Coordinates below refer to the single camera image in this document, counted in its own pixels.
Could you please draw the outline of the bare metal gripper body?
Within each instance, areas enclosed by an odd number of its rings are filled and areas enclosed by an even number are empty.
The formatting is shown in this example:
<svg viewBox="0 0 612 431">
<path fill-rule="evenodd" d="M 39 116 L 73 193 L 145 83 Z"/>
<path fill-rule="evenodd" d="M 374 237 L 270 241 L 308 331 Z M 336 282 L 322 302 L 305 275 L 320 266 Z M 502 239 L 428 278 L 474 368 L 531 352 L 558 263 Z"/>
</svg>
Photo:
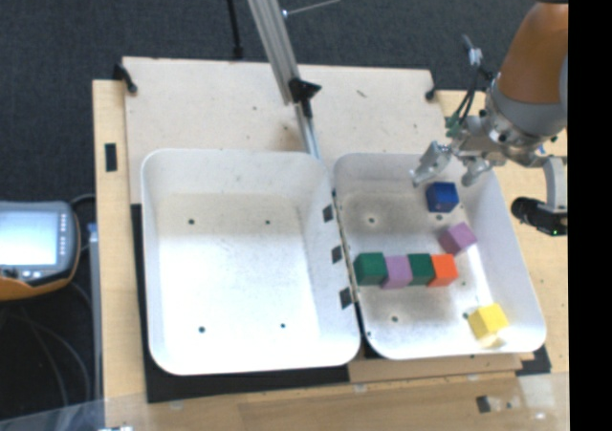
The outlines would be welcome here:
<svg viewBox="0 0 612 431">
<path fill-rule="evenodd" d="M 548 137 L 525 134 L 494 109 L 475 115 L 453 114 L 448 119 L 450 150 L 463 162 L 501 166 L 507 161 L 525 167 L 541 167 L 548 159 L 540 146 Z"/>
</svg>

